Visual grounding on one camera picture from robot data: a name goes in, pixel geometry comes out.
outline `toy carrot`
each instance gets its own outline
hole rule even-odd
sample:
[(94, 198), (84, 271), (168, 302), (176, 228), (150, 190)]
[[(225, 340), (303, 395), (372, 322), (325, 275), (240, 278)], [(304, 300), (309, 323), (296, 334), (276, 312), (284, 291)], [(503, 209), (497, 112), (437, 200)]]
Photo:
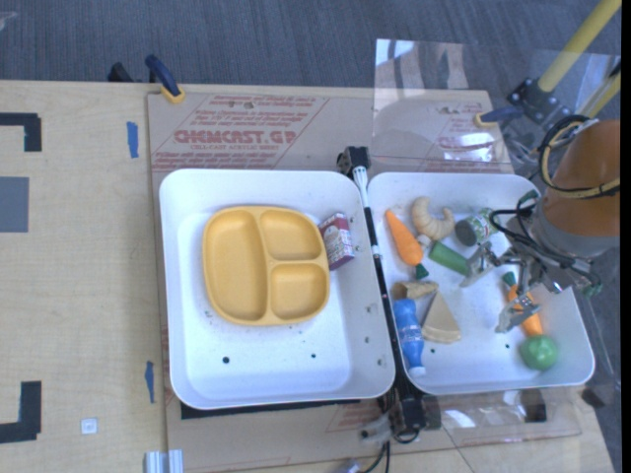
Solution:
[(414, 237), (412, 231), (390, 209), (386, 210), (386, 220), (396, 245), (396, 252), (404, 263), (417, 268), (418, 275), (418, 266), (424, 255), (423, 247)]
[[(515, 274), (513, 272), (506, 272), (502, 276), (502, 280), (509, 286), (509, 293), (506, 299), (511, 302), (517, 297), (517, 280), (515, 279)], [(532, 300), (532, 296), (530, 293), (526, 293), (526, 295)], [(521, 309), (519, 304), (515, 305), (516, 309)], [(543, 326), (541, 326), (541, 319), (539, 318), (538, 313), (534, 313), (524, 322), (522, 322), (522, 331), (527, 336), (535, 336), (543, 334)]]

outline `metal can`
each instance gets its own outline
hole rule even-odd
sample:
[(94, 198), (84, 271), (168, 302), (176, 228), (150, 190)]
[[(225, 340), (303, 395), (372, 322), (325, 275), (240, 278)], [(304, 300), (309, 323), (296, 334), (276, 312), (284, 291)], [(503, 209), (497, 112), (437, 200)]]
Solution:
[(491, 212), (493, 212), (492, 209), (483, 208), (476, 215), (458, 221), (456, 223), (457, 239), (464, 245), (472, 247), (497, 233), (489, 220)]

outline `wooden table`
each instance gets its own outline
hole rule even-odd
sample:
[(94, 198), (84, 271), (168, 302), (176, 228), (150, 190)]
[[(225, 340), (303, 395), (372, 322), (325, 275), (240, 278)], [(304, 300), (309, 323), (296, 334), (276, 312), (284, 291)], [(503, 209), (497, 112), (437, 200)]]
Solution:
[[(0, 443), (2, 471), (142, 471), (145, 452), (168, 449), (146, 109), (156, 91), (145, 84), (0, 81), (0, 111), (38, 114), (42, 142), (41, 152), (25, 152), (23, 129), (0, 126), (0, 176), (29, 179), (28, 232), (0, 233), (0, 425), (20, 421), (21, 383), (41, 382), (40, 431), (36, 439)], [(128, 122), (137, 125), (138, 158), (130, 154)], [(579, 390), (572, 391), (577, 436), (397, 453), (390, 470), (612, 471)], [(255, 471), (328, 472), (338, 464)]]

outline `yellow plate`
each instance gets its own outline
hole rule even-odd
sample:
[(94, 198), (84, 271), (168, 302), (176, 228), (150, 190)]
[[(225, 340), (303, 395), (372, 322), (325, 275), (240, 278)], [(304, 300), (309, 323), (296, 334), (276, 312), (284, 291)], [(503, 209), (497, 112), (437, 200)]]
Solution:
[(309, 319), (328, 301), (324, 242), (304, 214), (279, 207), (233, 207), (204, 228), (203, 270), (211, 305), (238, 324)]

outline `green round toy vegetable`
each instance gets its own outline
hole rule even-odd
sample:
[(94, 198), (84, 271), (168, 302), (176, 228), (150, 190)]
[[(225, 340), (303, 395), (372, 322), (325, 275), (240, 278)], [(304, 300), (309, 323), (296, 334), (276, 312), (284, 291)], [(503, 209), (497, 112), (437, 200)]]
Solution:
[(520, 345), (524, 362), (534, 370), (547, 370), (559, 357), (559, 349), (547, 335), (530, 336)]

